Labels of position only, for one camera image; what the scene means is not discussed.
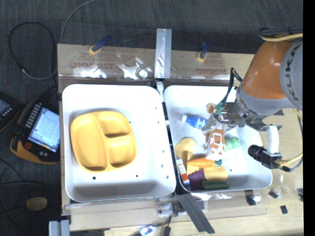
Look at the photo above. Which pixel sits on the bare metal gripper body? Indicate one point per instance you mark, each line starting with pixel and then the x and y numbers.
pixel 232 113

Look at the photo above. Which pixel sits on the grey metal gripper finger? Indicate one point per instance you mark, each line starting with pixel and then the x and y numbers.
pixel 212 123

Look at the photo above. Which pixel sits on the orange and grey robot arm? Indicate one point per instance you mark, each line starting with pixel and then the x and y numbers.
pixel 265 77

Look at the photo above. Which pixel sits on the tan doughnut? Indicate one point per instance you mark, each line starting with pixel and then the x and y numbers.
pixel 210 108

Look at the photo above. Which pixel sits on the blue and white bottle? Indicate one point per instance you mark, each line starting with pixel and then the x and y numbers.
pixel 194 121

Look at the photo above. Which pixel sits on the orange and white carton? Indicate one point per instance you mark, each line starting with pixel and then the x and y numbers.
pixel 215 141

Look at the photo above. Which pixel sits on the light green broccoli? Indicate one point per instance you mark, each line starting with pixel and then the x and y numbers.
pixel 232 142

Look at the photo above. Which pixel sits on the orange carrot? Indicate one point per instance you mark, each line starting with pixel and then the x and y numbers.
pixel 200 162

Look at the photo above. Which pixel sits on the yellow bread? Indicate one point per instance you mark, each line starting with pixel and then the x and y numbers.
pixel 216 173

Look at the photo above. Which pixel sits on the white plastic tray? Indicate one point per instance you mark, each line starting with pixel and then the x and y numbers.
pixel 147 131
pixel 246 166

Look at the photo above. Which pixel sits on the white and orange packet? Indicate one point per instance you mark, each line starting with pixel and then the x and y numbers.
pixel 182 172

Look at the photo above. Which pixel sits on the purple grapes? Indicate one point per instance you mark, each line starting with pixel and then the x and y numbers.
pixel 195 178

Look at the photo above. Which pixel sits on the dark green cucumber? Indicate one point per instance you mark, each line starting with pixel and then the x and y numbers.
pixel 215 185

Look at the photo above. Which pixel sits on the yellow divided plate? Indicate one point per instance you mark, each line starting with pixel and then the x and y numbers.
pixel 91 141

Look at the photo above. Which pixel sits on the brown cardboard board, red print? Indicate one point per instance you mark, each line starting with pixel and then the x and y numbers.
pixel 73 65

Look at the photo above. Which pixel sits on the yellow oval object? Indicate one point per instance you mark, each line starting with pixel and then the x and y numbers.
pixel 37 203

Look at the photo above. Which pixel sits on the black cylinder on white bracket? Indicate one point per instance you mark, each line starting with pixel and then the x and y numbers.
pixel 264 155

